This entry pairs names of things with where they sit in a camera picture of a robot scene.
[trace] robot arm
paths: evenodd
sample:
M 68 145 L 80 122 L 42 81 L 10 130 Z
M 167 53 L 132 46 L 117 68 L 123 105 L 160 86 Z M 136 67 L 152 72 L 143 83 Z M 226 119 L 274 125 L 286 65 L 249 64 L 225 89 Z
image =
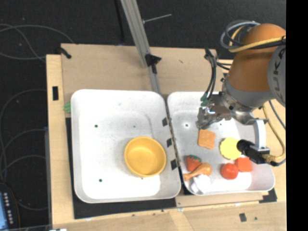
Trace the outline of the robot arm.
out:
M 219 94 L 208 95 L 205 92 L 201 98 L 203 103 L 196 122 L 199 129 L 232 118 L 257 129 L 260 120 L 252 116 L 255 109 L 272 99 L 285 107 L 285 35 L 283 28 L 273 24 L 237 21 L 227 26 L 220 43 L 234 52 L 235 57 Z M 229 45 L 223 42 L 225 37 L 230 40 Z M 207 50 L 205 58 L 214 61 L 213 55 Z M 242 140 L 238 143 L 238 149 L 256 163 L 271 163 L 274 158 L 269 155 L 269 148 L 259 143 L 259 140 L 256 140 L 256 144 Z

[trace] toy tomato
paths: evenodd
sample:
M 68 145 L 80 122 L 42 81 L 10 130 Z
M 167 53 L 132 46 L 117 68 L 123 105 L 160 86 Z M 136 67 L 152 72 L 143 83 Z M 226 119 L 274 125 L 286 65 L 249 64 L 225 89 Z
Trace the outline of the toy tomato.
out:
M 238 167 L 232 163 L 227 163 L 221 168 L 221 175 L 228 180 L 235 179 L 238 173 L 239 173 Z

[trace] toy chicken drumstick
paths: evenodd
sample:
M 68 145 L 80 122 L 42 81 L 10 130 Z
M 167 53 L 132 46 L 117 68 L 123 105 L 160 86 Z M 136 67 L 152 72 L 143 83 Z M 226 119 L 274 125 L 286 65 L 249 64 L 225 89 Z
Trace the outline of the toy chicken drumstick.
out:
M 201 174 L 207 175 L 207 176 L 212 174 L 212 166 L 208 163 L 202 163 L 192 173 L 183 174 L 183 177 L 185 181 L 188 181 L 192 177 L 195 177 Z

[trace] toy food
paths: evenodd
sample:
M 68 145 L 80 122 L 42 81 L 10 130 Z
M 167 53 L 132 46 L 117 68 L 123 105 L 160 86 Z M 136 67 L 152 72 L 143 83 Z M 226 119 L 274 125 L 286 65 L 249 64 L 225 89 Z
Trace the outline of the toy food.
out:
M 251 172 L 253 170 L 249 157 L 239 157 L 235 160 L 235 165 L 241 172 Z
M 201 158 L 195 155 L 189 155 L 186 158 L 186 160 L 187 160 L 187 169 L 190 172 L 194 171 L 201 164 Z
M 184 181 L 188 181 L 192 177 L 198 176 L 198 175 L 207 175 L 209 176 L 212 174 L 212 166 L 208 163 L 202 163 L 200 164 L 192 173 L 189 174 L 183 174 Z
M 239 169 L 235 164 L 227 163 L 221 168 L 221 175 L 227 180 L 233 180 L 237 177 Z
M 194 193 L 202 192 L 205 193 L 208 187 L 211 185 L 211 179 L 207 175 L 198 175 L 193 177 L 193 183 L 191 189 Z
M 238 141 L 239 140 L 231 137 L 225 138 L 219 147 L 222 156 L 232 160 L 239 158 L 242 153 L 236 147 Z
M 216 134 L 207 129 L 199 130 L 198 145 L 210 150 L 214 149 Z

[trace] orange block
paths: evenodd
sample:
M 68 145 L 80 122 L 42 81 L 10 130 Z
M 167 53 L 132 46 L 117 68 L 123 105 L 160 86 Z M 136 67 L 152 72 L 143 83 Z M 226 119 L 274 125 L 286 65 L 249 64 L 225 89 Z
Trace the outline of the orange block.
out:
M 199 130 L 198 145 L 213 150 L 216 134 L 207 129 Z
M 239 157 L 235 160 L 235 165 L 241 172 L 251 172 L 253 170 L 249 157 Z

